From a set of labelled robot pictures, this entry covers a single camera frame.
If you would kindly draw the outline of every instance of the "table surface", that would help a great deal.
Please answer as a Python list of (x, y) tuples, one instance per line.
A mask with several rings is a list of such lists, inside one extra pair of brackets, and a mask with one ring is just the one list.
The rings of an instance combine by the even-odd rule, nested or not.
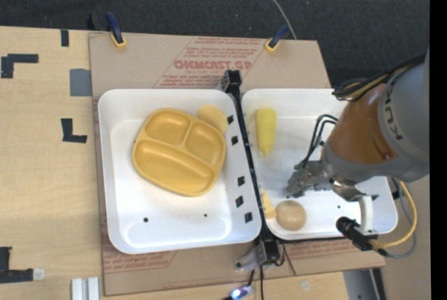
[[(2, 299), (69, 299), (71, 279), (99, 277), (101, 231), (91, 97), (71, 97), (69, 70), (89, 69), (88, 31), (0, 27), (0, 55), (38, 54), (0, 81), (0, 246), (11, 269), (43, 268), (44, 280), (0, 285)], [(61, 119), (86, 144), (62, 142)], [(300, 284), (307, 280), (310, 287)], [(256, 299), (260, 299), (260, 284)], [(235, 284), (114, 296), (222, 299)], [(342, 273), (264, 280), (266, 299), (348, 299)]]

